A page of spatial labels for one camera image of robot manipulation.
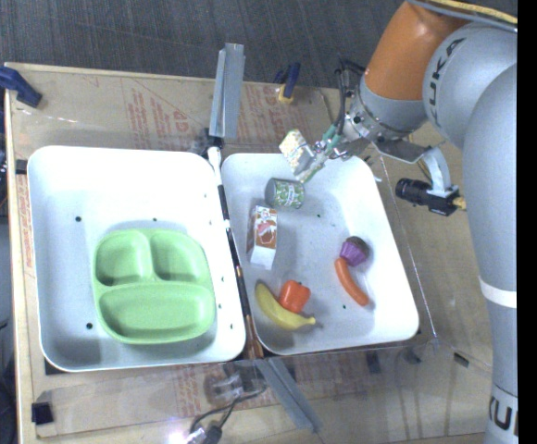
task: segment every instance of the tin can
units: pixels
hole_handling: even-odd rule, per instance
[[[299,209],[304,203],[306,191],[299,181],[271,178],[265,189],[265,201],[271,207]]]

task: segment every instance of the orange carrot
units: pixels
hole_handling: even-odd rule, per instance
[[[351,298],[353,298],[362,306],[368,305],[369,297],[354,282],[353,277],[351,276],[351,272],[349,271],[349,266],[346,263],[346,260],[339,256],[334,261],[334,269],[336,270],[336,276],[339,277],[339,281],[341,281],[341,284],[343,285],[344,290],[349,293]]]

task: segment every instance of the green plastic plate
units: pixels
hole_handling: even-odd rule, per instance
[[[159,344],[194,339],[215,320],[205,252],[177,230],[115,230],[100,240],[92,274],[98,320],[114,339]]]

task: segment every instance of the food package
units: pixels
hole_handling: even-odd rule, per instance
[[[277,252],[277,211],[255,205],[248,220],[246,255],[252,265],[270,270]]]

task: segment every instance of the yellow banana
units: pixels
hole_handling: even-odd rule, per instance
[[[270,292],[269,287],[261,281],[256,283],[255,293],[260,309],[277,326],[286,330],[296,330],[301,326],[316,324],[314,316],[304,317],[282,307]]]

